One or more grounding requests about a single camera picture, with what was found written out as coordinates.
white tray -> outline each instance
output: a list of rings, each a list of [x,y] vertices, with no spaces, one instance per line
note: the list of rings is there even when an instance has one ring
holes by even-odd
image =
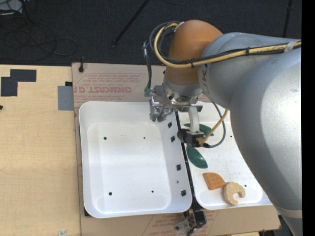
[[[192,196],[175,114],[152,122],[149,112],[149,102],[81,106],[84,206],[91,216],[189,209]]]
[[[198,102],[196,105],[202,105],[203,108],[199,113],[199,123],[210,128],[214,127],[220,119],[213,103]],[[221,114],[224,113],[224,108],[219,107]],[[188,113],[179,113],[182,128],[185,123],[189,123]],[[260,206],[271,205],[268,196],[263,191],[252,172],[248,168],[243,159],[237,144],[235,142],[230,115],[225,117],[224,123],[226,126],[226,136],[222,144],[215,148],[197,148],[208,164],[207,169],[201,169],[193,165],[189,161],[189,168],[192,176],[193,187],[198,203],[205,209],[223,209],[245,206]],[[214,136],[210,136],[207,143],[215,145],[222,138],[222,124],[215,130]],[[219,174],[225,182],[236,182],[243,186],[246,196],[239,197],[236,193],[233,198],[238,201],[236,206],[230,205],[223,198],[223,188],[209,190],[204,180],[203,173],[214,172]]]

